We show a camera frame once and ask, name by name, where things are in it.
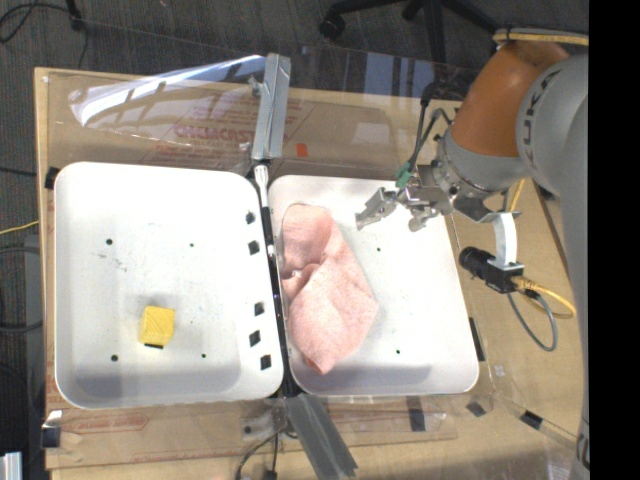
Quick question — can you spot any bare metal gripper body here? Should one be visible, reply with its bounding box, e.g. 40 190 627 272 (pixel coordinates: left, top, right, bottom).
397 161 460 220

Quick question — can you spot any brown cardboard board red print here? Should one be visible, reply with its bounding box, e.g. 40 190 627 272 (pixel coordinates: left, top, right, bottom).
33 66 587 480

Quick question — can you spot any white plastic tray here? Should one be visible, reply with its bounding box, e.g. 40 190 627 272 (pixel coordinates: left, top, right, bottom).
266 173 481 398
53 160 286 411

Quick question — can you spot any pink cloth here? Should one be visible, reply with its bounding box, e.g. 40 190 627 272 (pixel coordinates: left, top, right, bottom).
279 202 380 376

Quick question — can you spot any yellow cube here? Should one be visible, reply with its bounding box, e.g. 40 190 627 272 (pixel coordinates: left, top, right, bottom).
138 305 177 351

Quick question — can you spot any black cylinder on white bracket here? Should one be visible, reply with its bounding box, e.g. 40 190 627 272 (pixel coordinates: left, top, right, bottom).
458 210 526 295

